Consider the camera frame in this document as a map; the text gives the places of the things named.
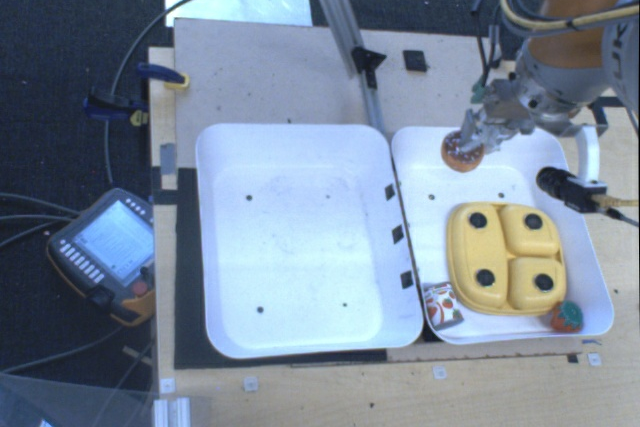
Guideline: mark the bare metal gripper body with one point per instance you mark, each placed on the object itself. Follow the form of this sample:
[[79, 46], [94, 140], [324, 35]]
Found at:
[[505, 107]]

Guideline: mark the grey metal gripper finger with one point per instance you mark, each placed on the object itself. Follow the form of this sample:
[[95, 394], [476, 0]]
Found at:
[[469, 132], [491, 141]]

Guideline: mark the brown sprinkled doughnut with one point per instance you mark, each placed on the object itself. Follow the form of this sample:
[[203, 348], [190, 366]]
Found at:
[[460, 162]]

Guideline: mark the black block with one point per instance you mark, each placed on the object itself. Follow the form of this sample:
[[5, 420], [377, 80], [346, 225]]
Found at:
[[415, 60]]

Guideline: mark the white plastic tray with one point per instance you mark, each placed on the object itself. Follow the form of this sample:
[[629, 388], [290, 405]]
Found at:
[[300, 240], [440, 225]]

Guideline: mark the yellow divided plate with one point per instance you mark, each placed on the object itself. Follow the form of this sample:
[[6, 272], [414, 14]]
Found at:
[[480, 255]]

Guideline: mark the strawberry print can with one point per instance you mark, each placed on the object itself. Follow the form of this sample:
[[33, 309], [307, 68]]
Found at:
[[442, 307]]

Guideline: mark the red toy strawberry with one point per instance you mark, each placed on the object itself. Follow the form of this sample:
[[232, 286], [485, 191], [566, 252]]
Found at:
[[567, 317]]

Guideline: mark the pale wood board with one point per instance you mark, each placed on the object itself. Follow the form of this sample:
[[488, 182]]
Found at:
[[280, 75]]

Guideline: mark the black cylinder on white bracket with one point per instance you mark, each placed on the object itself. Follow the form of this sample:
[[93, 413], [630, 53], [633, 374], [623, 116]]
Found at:
[[570, 187]]

